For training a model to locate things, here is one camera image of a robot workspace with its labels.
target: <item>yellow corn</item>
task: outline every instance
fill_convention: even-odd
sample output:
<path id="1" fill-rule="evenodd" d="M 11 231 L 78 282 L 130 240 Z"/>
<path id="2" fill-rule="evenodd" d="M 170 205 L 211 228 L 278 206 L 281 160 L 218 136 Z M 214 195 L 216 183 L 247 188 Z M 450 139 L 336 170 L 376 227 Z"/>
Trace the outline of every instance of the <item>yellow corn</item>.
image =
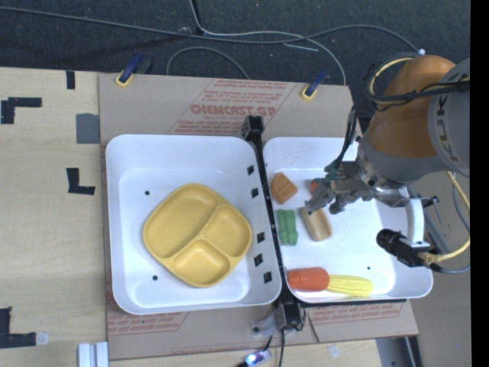
<path id="1" fill-rule="evenodd" d="M 371 294 L 373 289 L 374 283 L 367 278 L 346 274 L 329 275 L 329 284 L 326 288 L 327 291 L 339 292 L 356 297 L 366 297 Z"/>

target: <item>tan cylinder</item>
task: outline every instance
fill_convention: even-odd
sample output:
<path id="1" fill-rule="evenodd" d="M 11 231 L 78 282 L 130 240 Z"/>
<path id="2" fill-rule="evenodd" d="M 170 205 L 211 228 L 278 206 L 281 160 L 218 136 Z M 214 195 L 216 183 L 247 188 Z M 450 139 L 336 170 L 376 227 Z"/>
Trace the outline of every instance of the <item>tan cylinder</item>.
<path id="1" fill-rule="evenodd" d="M 438 56 L 419 56 L 409 60 L 396 73 L 384 95 L 421 91 L 439 83 L 454 63 Z M 426 124 L 429 100 L 424 96 L 404 106 L 392 106 L 376 112 L 364 140 L 376 151 L 396 158 L 430 158 L 437 156 Z"/>

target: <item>hole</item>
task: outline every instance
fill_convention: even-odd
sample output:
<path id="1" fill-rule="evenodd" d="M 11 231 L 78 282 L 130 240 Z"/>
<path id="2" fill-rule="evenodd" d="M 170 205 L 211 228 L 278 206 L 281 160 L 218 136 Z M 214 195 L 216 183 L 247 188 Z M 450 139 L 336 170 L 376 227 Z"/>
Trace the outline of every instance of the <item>hole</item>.
<path id="1" fill-rule="evenodd" d="M 270 281 L 272 281 L 272 272 L 265 272 L 263 273 L 263 281 L 264 283 L 269 283 Z"/>
<path id="2" fill-rule="evenodd" d="M 260 253 L 254 258 L 254 266 L 258 266 L 263 262 L 263 255 Z"/>

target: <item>orange sausage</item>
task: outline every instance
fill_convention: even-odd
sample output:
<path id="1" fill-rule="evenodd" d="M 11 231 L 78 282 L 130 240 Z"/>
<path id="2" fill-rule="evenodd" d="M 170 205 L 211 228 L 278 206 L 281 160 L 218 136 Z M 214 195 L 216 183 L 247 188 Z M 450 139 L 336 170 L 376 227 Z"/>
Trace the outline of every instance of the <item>orange sausage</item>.
<path id="1" fill-rule="evenodd" d="M 287 282 L 298 291 L 324 291 L 329 285 L 329 274 L 320 267 L 293 269 L 287 272 Z"/>

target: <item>blue and yellow clamp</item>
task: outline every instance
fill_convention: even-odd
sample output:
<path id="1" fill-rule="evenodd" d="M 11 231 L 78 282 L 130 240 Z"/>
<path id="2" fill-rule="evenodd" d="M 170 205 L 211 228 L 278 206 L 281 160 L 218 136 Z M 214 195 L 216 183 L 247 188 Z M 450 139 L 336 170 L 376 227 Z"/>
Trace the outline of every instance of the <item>blue and yellow clamp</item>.
<path id="1" fill-rule="evenodd" d="M 326 78 L 326 72 L 319 72 L 316 78 L 311 84 L 305 86 L 303 91 L 300 93 L 300 97 L 305 101 L 310 101 L 317 93 L 318 85 L 321 84 Z"/>
<path id="2" fill-rule="evenodd" d="M 129 60 L 126 68 L 117 75 L 115 83 L 119 87 L 125 88 L 132 81 L 133 73 L 150 73 L 152 66 L 152 59 L 146 58 L 142 54 L 135 54 Z"/>

